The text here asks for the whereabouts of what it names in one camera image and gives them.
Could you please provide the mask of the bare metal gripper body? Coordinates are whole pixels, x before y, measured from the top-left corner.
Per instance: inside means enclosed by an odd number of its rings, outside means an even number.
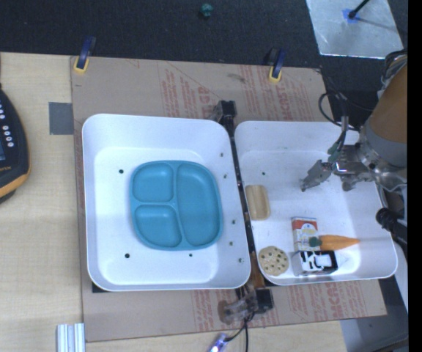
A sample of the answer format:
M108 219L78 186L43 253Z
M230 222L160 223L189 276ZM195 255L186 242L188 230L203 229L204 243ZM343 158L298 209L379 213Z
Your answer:
M333 173L343 175L367 174L386 191L395 191L407 185L407 171L390 164L366 143L345 145L338 157Z

